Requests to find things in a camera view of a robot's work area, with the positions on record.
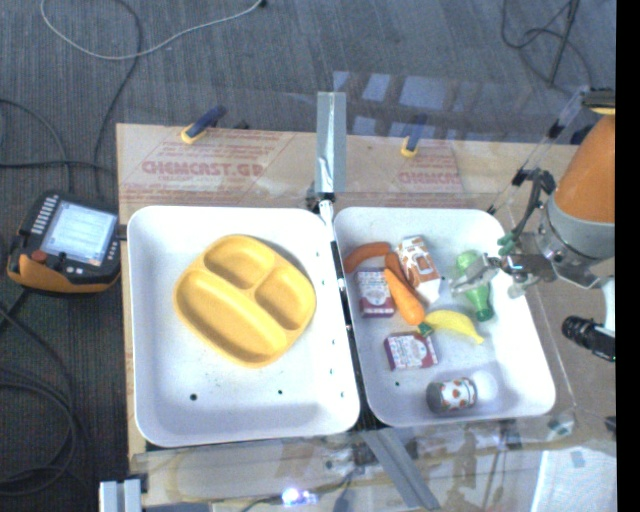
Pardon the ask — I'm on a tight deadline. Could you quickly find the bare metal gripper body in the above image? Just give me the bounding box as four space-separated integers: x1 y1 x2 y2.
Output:
500 230 602 299

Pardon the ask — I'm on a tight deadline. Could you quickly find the green plastic bottle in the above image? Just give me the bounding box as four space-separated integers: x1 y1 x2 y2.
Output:
455 250 497 323

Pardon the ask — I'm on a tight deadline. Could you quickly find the yellow banana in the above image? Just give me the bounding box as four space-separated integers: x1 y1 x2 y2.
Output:
423 309 486 346

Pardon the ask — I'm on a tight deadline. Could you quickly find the white and orange carton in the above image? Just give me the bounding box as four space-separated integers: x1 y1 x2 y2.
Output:
394 234 443 305

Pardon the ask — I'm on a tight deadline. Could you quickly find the orange carrot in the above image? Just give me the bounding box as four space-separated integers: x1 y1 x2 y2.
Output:
383 252 436 338

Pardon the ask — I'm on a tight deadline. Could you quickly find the purple and white carton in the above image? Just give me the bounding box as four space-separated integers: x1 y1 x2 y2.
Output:
383 331 440 373
354 267 397 320

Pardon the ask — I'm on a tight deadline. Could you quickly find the white plastic tray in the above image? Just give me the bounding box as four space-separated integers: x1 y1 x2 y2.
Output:
126 204 362 449
332 206 558 429

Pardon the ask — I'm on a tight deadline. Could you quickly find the orange sausage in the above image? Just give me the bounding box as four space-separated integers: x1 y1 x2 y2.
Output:
342 241 393 275

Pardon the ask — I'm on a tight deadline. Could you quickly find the small can with red print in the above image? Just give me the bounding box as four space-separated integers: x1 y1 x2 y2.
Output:
425 376 479 417

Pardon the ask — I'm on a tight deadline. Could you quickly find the yellow divided plate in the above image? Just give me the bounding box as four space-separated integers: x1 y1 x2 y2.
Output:
172 233 318 370

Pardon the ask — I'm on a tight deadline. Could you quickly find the brown cardboard board red print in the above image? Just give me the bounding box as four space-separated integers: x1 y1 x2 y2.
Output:
115 123 617 507

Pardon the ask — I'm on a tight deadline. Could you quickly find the black cylinder on white bracket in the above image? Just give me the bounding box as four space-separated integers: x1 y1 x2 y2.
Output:
560 277 617 364

